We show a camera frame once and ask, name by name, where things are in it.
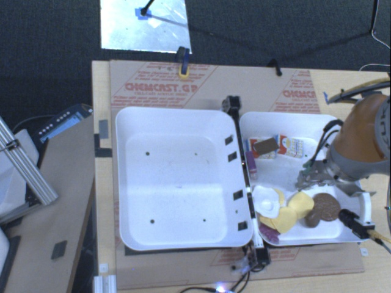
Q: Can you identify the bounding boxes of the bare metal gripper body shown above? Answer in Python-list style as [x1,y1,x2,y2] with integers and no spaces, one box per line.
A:
[302,159,340,190]

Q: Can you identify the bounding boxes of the yellow cheese slice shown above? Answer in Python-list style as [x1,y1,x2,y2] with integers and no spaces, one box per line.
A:
[259,207,298,234]
[288,191,315,220]
[272,187,286,209]

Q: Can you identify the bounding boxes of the white plastic tray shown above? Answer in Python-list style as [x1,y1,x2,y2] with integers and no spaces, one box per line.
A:
[115,106,255,251]
[239,111,372,247]

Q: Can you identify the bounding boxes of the red and white packet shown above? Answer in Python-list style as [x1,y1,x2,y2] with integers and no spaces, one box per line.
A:
[277,134,305,159]

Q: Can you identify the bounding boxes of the brown doughnut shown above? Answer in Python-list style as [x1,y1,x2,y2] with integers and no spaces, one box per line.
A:
[305,192,342,228]

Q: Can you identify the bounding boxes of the white fried egg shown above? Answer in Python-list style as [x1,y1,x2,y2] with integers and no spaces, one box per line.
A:
[251,184,280,218]

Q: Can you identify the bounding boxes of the red and white carton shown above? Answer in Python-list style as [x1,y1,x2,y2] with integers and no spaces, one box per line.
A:
[248,135,280,160]

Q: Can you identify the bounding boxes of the brown chocolate biscuit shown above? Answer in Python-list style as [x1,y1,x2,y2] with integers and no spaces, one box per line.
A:
[253,137,280,156]

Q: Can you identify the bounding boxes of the purple bottle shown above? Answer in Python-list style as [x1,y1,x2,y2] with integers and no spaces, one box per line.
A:
[244,150,258,180]

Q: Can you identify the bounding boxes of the purple grapes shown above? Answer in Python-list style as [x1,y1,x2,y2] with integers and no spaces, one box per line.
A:
[258,223,280,245]

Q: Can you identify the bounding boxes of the thin black and white rod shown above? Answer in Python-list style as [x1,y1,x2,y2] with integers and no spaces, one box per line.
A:
[231,110,264,251]

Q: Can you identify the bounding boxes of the brown cardboard board red print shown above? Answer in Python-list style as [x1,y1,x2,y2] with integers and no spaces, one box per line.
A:
[108,60,366,290]

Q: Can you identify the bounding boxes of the black cylinder on white bracket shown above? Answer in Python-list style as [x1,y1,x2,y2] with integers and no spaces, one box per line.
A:
[337,183,377,241]

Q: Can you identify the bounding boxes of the black block with thin wires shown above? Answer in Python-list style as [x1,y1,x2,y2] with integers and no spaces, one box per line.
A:
[221,95,243,114]
[230,245,271,275]

